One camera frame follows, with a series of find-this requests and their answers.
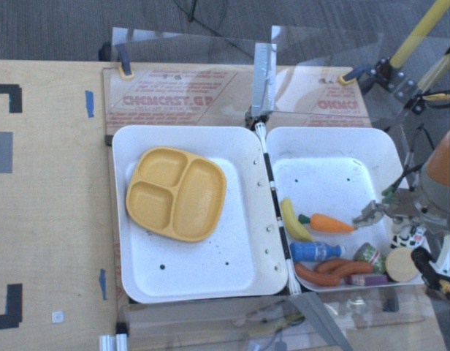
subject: yellow divided plate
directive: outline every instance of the yellow divided plate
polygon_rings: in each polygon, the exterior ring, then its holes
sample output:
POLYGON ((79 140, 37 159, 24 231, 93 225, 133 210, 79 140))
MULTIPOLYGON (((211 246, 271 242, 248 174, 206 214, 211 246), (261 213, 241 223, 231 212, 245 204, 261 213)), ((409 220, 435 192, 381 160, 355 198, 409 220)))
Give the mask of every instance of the yellow divided plate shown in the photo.
POLYGON ((134 169, 126 208, 149 231, 197 242, 216 228, 225 190, 224 172, 215 162, 180 149, 155 147, 134 169))

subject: brown sausage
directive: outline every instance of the brown sausage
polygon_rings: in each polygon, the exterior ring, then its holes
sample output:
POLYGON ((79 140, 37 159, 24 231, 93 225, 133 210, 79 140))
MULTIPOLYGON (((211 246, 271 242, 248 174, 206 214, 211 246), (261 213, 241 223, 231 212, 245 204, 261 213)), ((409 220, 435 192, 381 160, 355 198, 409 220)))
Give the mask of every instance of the brown sausage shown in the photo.
POLYGON ((332 271, 331 274, 338 276, 339 278, 348 276, 350 274, 357 273, 372 273, 373 266, 365 261, 352 261, 348 264, 343 264, 340 267, 332 271))
POLYGON ((322 263, 319 263, 315 268, 314 271, 317 273, 331 273, 334 269, 347 264, 352 263, 353 260, 350 259, 330 259, 323 261, 322 263))
POLYGON ((308 282, 319 284, 321 286, 338 286, 340 277, 334 274, 322 274, 313 272, 311 269, 306 268, 303 264, 294 263, 295 273, 308 282))

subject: toy banana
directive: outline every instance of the toy banana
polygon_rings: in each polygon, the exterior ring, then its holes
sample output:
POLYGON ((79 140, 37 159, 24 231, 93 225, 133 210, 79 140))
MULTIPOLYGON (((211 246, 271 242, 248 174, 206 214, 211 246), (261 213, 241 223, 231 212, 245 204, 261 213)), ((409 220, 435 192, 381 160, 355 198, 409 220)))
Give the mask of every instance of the toy banana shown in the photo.
POLYGON ((288 231, 294 239, 301 242, 314 241, 311 234, 306 230, 303 224, 298 221, 289 198, 285 197, 281 201, 281 211, 286 231, 288 231))

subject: blue bottle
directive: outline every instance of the blue bottle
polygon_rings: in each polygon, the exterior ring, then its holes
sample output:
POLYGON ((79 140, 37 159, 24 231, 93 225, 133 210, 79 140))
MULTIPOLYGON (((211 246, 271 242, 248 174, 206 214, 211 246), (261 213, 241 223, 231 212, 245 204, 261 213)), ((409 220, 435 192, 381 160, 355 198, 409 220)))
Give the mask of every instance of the blue bottle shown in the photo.
POLYGON ((331 257, 342 257, 344 246, 330 246, 325 242, 293 242, 290 244, 293 261, 324 261, 331 257))

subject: gray floor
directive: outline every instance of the gray floor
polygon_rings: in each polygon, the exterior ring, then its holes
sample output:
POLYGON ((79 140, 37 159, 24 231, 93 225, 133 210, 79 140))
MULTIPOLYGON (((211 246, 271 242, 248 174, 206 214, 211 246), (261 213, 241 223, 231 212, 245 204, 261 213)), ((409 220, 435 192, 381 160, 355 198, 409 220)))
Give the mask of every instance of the gray floor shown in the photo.
MULTIPOLYGON (((342 58, 336 55, 355 45, 370 51, 362 58, 376 61, 398 49, 434 1, 198 0, 195 20, 189 22, 185 11, 191 0, 0 0, 0 59, 98 61, 113 27, 269 42, 272 26, 295 26, 337 33, 336 41, 326 35, 305 47, 310 59, 324 57, 336 64, 342 58), (353 33, 361 35, 362 45, 346 40, 353 33)), ((405 63, 405 73, 418 80, 449 46, 450 9, 405 63)), ((278 61, 284 61, 283 51, 281 55, 278 61)), ((353 57, 352 63, 345 58, 344 65, 360 65, 360 58, 353 57)), ((450 89, 450 71, 432 91, 444 89, 450 89)), ((365 101, 375 113, 389 105, 395 110, 402 107, 384 90, 373 90, 365 101)), ((380 128, 389 125, 383 117, 381 113, 376 122, 380 128)), ((450 129, 450 110, 428 110, 405 120, 410 134, 420 124, 437 143, 450 129)), ((418 160, 430 154, 426 141, 417 148, 418 160)), ((450 349, 450 303, 437 295, 431 299, 450 349)))

